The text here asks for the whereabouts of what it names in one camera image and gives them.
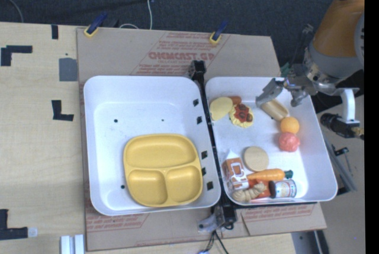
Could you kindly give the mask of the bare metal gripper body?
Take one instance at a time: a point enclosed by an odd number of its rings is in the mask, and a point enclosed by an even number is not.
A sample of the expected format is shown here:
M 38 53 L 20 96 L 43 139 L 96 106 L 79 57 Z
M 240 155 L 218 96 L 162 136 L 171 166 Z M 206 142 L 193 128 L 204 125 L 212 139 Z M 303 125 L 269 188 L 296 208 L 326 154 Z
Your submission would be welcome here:
M 302 64 L 294 64 L 291 68 L 285 87 L 289 91 L 306 92 L 309 95 L 323 93 L 337 95 L 338 78 L 328 60 L 317 62 L 314 59 L 304 59 Z

